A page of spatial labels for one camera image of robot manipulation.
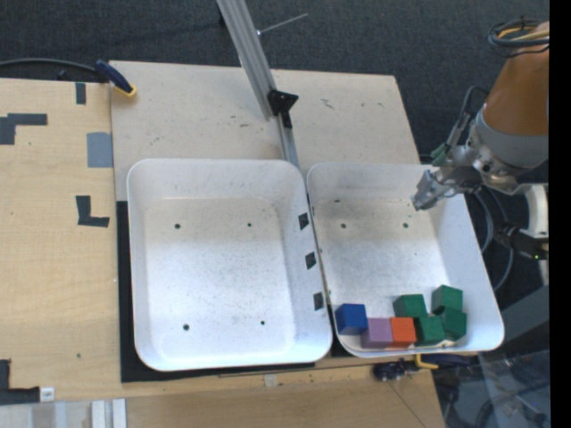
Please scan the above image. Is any purple cube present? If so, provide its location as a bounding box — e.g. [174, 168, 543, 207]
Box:
[360, 317, 394, 350]

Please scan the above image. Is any thin black and white rod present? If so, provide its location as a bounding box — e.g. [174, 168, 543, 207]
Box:
[306, 188, 334, 329]

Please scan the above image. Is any black cylinder on white bracket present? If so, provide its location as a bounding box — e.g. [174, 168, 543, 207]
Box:
[493, 183, 550, 261]

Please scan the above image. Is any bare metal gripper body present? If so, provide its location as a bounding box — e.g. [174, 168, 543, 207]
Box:
[433, 138, 521, 196]

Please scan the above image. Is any green cube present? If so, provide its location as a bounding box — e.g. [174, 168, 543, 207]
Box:
[430, 284, 464, 315]
[392, 293, 429, 319]
[414, 314, 447, 346]
[439, 306, 468, 341]

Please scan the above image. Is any pale wood flat board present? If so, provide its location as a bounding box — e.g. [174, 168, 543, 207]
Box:
[109, 60, 447, 399]

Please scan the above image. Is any orange cube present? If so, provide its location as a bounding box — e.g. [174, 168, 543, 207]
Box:
[389, 317, 418, 348]

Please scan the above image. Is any blue cube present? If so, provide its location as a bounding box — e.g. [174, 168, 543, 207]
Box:
[334, 302, 369, 336]

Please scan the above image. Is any white plastic tray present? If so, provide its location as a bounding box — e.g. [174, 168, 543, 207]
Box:
[306, 161, 506, 359]
[126, 157, 334, 373]

